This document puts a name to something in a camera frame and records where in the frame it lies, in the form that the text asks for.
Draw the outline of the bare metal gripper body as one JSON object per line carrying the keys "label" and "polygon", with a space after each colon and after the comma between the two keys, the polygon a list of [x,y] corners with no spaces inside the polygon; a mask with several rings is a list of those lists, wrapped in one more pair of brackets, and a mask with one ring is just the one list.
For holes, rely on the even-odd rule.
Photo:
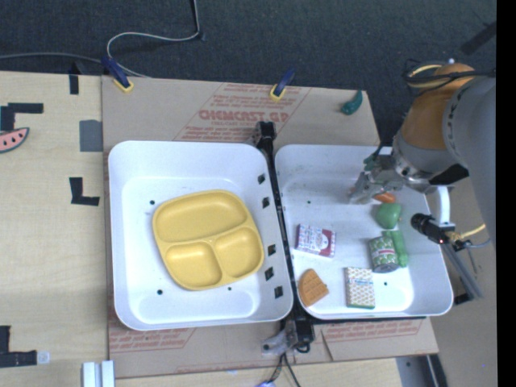
{"label": "bare metal gripper body", "polygon": [[360,173],[360,192],[380,194],[402,187],[424,192],[430,187],[429,174],[415,168],[407,160],[393,155],[370,155]]}

